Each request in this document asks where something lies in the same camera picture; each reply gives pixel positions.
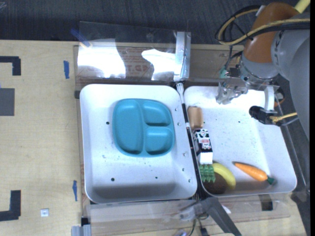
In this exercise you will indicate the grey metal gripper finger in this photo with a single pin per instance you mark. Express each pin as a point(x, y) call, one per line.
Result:
point(232, 96)
point(221, 95)

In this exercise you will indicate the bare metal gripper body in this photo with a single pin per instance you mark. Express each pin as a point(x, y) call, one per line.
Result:
point(236, 82)

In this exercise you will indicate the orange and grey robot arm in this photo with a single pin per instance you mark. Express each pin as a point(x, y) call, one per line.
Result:
point(262, 45)

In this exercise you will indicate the brown toy bread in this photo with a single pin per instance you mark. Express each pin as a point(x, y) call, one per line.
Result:
point(195, 118)

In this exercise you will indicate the white plastic tray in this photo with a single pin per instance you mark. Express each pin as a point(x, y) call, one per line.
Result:
point(98, 144)
point(241, 141)

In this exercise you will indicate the white cow print milk carton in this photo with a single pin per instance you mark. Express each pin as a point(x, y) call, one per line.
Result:
point(204, 144)

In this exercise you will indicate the orange carrot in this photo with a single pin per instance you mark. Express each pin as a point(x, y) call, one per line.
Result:
point(251, 171)

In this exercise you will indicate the yellow banana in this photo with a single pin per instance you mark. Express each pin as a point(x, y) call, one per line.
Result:
point(226, 174)

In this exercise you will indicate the green ridged toy block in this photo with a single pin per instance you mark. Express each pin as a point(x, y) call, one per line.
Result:
point(207, 173)

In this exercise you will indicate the brown round toy fruit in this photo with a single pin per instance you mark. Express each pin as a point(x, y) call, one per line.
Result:
point(217, 185)

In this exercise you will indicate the blue divided plate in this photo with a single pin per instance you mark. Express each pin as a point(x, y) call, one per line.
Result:
point(128, 126)

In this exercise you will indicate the pale yellow pole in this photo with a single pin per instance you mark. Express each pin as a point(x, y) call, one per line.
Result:
point(302, 1)

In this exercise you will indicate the small white square tile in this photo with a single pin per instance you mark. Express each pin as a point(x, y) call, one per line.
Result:
point(44, 212)

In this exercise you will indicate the black cylinder on white bracket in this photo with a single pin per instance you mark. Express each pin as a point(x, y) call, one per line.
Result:
point(261, 114)

